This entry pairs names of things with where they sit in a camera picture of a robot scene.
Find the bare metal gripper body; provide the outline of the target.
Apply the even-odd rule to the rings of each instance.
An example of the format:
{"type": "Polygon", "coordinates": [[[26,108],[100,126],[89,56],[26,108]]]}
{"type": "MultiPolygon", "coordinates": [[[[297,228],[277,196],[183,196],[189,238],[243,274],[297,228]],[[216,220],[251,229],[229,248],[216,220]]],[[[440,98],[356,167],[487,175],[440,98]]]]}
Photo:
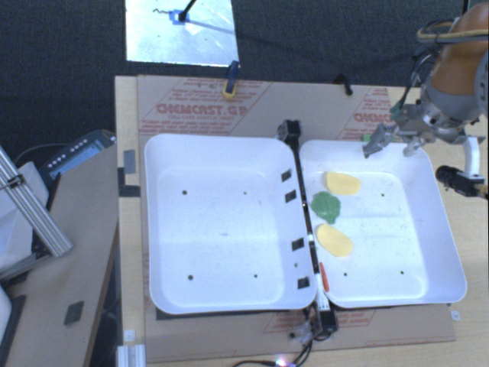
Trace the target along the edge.
{"type": "Polygon", "coordinates": [[[398,135],[419,138],[425,143],[441,140],[459,143],[466,136],[464,124],[453,119],[432,103],[406,104],[397,118],[398,135]]]}

